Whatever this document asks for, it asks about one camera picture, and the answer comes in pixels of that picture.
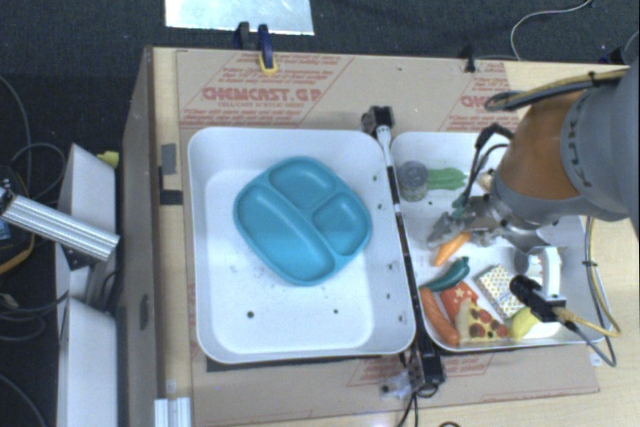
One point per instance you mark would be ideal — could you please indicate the pizza slice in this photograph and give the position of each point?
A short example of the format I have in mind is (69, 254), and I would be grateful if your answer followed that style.
(480, 325)

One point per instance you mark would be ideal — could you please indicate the green pea pod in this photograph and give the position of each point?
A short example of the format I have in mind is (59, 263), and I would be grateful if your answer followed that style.
(445, 178)

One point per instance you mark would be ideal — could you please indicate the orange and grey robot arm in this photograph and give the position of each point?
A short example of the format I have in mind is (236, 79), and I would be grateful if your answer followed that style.
(595, 155)

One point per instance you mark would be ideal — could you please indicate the thin black and white rod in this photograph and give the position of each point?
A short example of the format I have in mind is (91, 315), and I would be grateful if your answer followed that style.
(400, 215)

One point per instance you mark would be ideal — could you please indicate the black cylinder on white bracket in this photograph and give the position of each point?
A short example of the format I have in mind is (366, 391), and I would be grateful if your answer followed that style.
(535, 297)

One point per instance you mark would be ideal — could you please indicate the blue divided plate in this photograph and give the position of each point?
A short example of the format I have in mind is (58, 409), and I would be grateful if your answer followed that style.
(300, 220)

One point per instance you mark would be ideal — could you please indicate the grey can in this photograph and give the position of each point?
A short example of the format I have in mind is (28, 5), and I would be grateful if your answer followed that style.
(413, 180)

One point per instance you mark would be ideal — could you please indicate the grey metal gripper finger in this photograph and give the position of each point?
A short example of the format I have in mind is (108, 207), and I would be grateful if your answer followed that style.
(444, 227)
(484, 239)

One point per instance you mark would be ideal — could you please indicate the red carton with stars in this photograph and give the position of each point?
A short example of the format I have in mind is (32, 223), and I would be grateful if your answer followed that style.
(457, 297)

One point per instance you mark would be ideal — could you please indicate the orange sausage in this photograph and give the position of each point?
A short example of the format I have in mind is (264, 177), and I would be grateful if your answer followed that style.
(437, 315)

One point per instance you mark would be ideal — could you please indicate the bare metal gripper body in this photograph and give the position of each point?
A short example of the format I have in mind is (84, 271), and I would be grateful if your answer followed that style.
(487, 215)

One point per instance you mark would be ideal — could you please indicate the brown cardboard board red print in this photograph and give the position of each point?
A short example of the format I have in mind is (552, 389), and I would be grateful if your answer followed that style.
(310, 90)

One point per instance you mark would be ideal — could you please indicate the white plastic tray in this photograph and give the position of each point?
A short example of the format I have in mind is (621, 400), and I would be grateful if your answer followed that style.
(280, 315)
(425, 215)

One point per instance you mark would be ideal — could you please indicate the dark green pepper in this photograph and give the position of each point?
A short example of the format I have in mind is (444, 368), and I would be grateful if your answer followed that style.
(450, 276)

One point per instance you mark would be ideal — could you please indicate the yellow banana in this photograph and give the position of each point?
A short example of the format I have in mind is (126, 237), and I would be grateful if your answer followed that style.
(522, 322)

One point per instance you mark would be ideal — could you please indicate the orange carrot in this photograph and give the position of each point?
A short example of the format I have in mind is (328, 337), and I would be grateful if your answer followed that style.
(450, 249)

